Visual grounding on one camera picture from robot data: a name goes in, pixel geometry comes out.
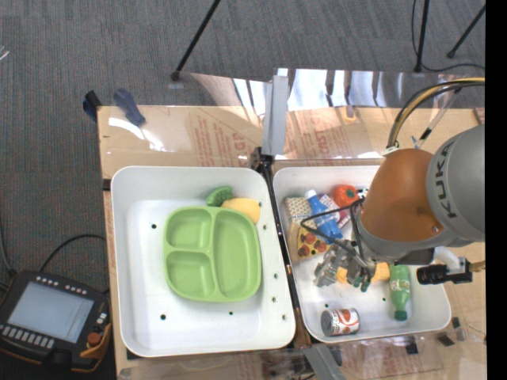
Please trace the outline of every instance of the white bottle cap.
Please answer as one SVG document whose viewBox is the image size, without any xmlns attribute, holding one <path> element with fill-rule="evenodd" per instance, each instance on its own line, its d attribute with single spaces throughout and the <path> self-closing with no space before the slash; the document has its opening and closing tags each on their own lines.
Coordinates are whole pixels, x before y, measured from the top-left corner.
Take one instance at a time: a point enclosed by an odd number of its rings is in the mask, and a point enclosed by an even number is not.
<svg viewBox="0 0 507 380">
<path fill-rule="evenodd" d="M 316 196 L 317 192 L 315 190 L 308 190 L 306 193 L 304 193 L 305 198 L 308 200 L 309 198 Z"/>
</svg>

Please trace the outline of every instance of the toy tomato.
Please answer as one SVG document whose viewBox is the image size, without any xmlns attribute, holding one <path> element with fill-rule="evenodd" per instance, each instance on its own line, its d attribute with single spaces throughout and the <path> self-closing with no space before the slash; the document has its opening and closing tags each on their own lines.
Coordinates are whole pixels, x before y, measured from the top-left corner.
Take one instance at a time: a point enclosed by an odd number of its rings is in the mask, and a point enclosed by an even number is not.
<svg viewBox="0 0 507 380">
<path fill-rule="evenodd" d="M 356 188 L 350 184 L 340 184 L 334 189 L 333 200 L 339 208 L 347 207 L 358 199 Z"/>
</svg>

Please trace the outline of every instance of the black pole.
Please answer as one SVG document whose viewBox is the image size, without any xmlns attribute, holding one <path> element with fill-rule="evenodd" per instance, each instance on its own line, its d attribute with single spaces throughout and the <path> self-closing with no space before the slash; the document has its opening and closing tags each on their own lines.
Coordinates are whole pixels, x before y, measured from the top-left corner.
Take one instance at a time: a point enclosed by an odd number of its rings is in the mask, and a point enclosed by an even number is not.
<svg viewBox="0 0 507 380">
<path fill-rule="evenodd" d="M 173 80 L 178 80 L 180 77 L 180 71 L 183 69 L 183 66 L 185 65 L 187 59 L 189 58 L 190 54 L 192 53 L 193 48 L 196 46 L 197 41 L 199 41 L 200 34 L 203 33 L 204 29 L 206 28 L 206 25 L 208 25 L 208 22 L 212 18 L 213 13 L 215 12 L 216 8 L 220 4 L 220 0 L 215 0 L 210 7 L 208 13 L 206 14 L 206 17 L 204 18 L 203 22 L 201 23 L 199 29 L 197 30 L 196 35 L 193 37 L 193 40 L 190 42 L 189 47 L 187 48 L 187 51 L 183 55 L 183 58 L 181 59 L 179 65 L 177 66 L 176 70 L 171 74 L 171 78 Z"/>
<path fill-rule="evenodd" d="M 419 37 L 419 49 L 417 50 L 417 63 L 415 65 L 414 71 L 420 72 L 422 69 L 422 48 L 425 44 L 425 34 L 426 34 L 426 23 L 428 22 L 428 10 L 429 10 L 429 0 L 425 0 L 424 11 L 422 12 L 422 23 L 421 23 L 421 36 Z"/>
<path fill-rule="evenodd" d="M 482 15 L 486 12 L 486 4 L 481 8 L 481 11 L 478 12 L 478 14 L 475 16 L 474 20 L 468 25 L 468 28 L 465 30 L 461 38 L 459 38 L 459 41 L 456 43 L 453 49 L 449 51 L 447 54 L 448 58 L 454 58 L 454 54 L 458 50 L 459 46 L 465 41 L 465 38 L 467 38 L 470 31 L 474 28 L 475 24 L 477 24 L 477 21 L 482 17 Z"/>
</svg>

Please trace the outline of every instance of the plastic tray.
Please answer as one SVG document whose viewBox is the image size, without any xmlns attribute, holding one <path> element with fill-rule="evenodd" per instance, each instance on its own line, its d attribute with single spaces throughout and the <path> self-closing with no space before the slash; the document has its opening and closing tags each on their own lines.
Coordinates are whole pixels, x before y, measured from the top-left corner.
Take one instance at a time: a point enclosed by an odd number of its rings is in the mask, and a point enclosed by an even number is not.
<svg viewBox="0 0 507 380">
<path fill-rule="evenodd" d="M 166 281 L 181 297 L 242 301 L 261 284 L 257 230 L 245 214 L 222 207 L 182 207 L 166 222 Z"/>
<path fill-rule="evenodd" d="M 323 166 L 287 167 L 273 178 L 276 205 L 284 236 L 288 237 L 289 219 L 284 206 L 286 197 L 303 196 L 309 189 L 330 194 L 338 184 L 352 184 L 367 188 L 378 166 Z M 350 238 L 351 224 L 343 229 L 344 238 Z M 291 258 L 295 287 L 301 313 L 308 332 L 325 343 L 349 340 L 365 340 L 384 336 L 401 336 L 411 333 L 431 332 L 442 329 L 451 319 L 451 307 L 443 284 L 421 285 L 416 279 L 417 266 L 410 267 L 411 299 L 407 305 L 409 318 L 396 321 L 389 298 L 387 281 L 372 283 L 363 293 L 347 283 L 335 283 L 327 287 L 314 284 L 314 270 L 322 262 L 320 254 L 308 259 Z M 354 334 L 326 336 L 321 328 L 323 310 L 355 308 L 360 317 L 360 329 Z"/>
<path fill-rule="evenodd" d="M 256 224 L 261 284 L 237 302 L 183 298 L 167 285 L 164 228 L 182 207 L 206 205 L 206 196 L 230 185 L 238 197 L 261 204 Z M 112 178 L 112 211 L 120 333 L 142 357 L 282 348 L 295 318 L 268 186 L 247 168 L 128 166 Z"/>
</svg>

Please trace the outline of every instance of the bottle cap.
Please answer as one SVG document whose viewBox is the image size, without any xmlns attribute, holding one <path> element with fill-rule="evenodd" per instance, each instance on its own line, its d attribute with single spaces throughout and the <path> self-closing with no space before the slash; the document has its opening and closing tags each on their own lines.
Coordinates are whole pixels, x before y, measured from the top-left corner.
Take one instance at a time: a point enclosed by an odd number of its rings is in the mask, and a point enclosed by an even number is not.
<svg viewBox="0 0 507 380">
<path fill-rule="evenodd" d="M 406 311 L 395 311 L 395 320 L 396 321 L 406 321 L 408 315 Z"/>
<path fill-rule="evenodd" d="M 304 196 L 306 199 L 310 199 L 313 196 L 316 196 L 317 192 L 315 190 L 308 190 L 306 193 L 304 193 Z"/>
</svg>

